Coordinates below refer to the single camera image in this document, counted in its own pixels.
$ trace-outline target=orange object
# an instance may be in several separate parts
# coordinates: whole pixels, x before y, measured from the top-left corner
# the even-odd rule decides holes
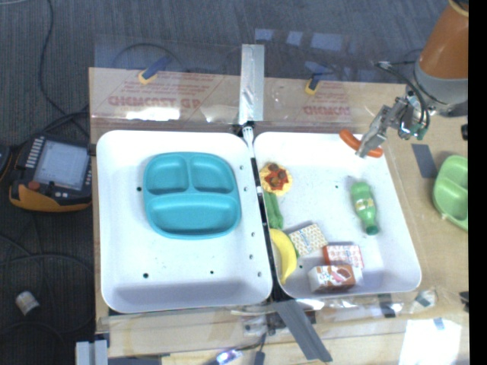
[[[18,194],[19,199],[10,197],[10,203],[16,207],[31,211],[70,212],[82,210],[91,205],[91,202],[79,203],[76,205],[60,205],[53,198],[42,195],[41,193],[38,193],[22,184],[18,186]]]
[[[340,131],[339,135],[340,135],[340,138],[348,146],[350,146],[352,149],[354,149],[355,151],[357,151],[360,148],[360,143],[361,142],[355,136],[353,136],[353,134],[349,130],[342,129]],[[379,157],[382,156],[383,153],[384,153],[384,150],[382,150],[381,148],[375,148],[375,149],[370,150],[367,153],[367,155],[369,157],[379,158]]]
[[[469,7],[448,2],[419,56],[419,66],[436,78],[468,78]]]

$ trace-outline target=metal bracket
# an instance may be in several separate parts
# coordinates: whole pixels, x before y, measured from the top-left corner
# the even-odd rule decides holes
[[[275,302],[272,307],[281,316],[307,360],[333,361],[332,356],[296,300]]]
[[[108,365],[107,341],[76,342],[76,365]]]
[[[238,123],[263,120],[264,46],[242,45]]]

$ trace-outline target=red carton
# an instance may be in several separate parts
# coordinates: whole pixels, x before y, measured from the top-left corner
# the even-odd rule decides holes
[[[355,269],[351,265],[315,266],[307,273],[310,289],[312,292],[348,290],[357,282]]]
[[[326,245],[323,247],[325,265],[348,264],[364,268],[364,260],[358,245]]]

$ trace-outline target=blue clip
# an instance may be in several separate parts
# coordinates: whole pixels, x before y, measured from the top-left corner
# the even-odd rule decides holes
[[[138,80],[142,85],[147,85],[158,76],[158,71],[165,70],[166,66],[169,65],[169,62],[170,58],[168,57],[159,58],[151,66],[138,74]]]
[[[315,94],[317,92],[318,83],[323,77],[323,73],[313,73],[313,76],[306,83],[304,91],[307,94]]]

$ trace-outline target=green bowl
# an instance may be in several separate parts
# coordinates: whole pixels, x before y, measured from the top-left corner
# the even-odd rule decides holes
[[[433,188],[433,202],[443,218],[469,230],[468,160],[451,155],[441,165]]]

